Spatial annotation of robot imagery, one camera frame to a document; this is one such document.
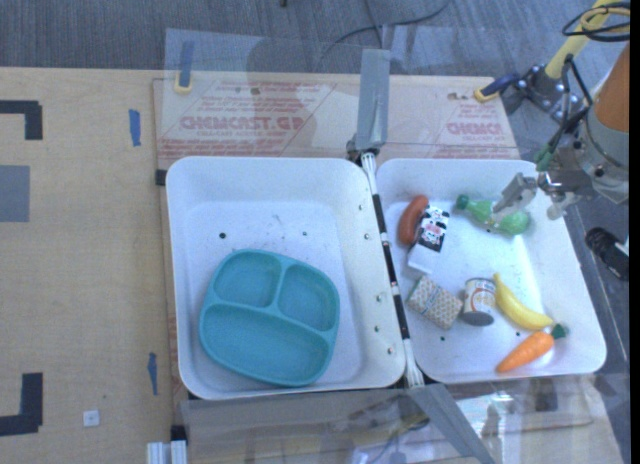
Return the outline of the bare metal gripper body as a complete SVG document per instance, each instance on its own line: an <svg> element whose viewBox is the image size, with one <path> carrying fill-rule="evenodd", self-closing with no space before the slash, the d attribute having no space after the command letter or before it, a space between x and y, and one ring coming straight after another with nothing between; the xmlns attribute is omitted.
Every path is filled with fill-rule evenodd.
<svg viewBox="0 0 640 464"><path fill-rule="evenodd" d="M614 204L629 198L629 145L600 144L578 137L566 146L546 145L537 153L538 184L549 195L592 197Z"/></svg>

